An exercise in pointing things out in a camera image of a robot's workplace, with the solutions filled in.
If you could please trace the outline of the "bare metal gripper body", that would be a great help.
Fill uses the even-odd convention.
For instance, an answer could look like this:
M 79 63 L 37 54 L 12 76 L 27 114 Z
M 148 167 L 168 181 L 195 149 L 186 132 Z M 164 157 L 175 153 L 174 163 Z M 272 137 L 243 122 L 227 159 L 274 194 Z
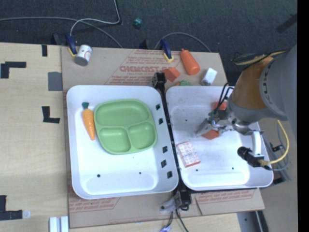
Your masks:
M 255 129 L 249 127 L 249 122 L 238 119 L 235 114 L 229 110 L 213 110 L 209 113 L 209 122 L 213 129 L 226 126 L 226 131 L 236 131 L 244 136 L 252 135 Z

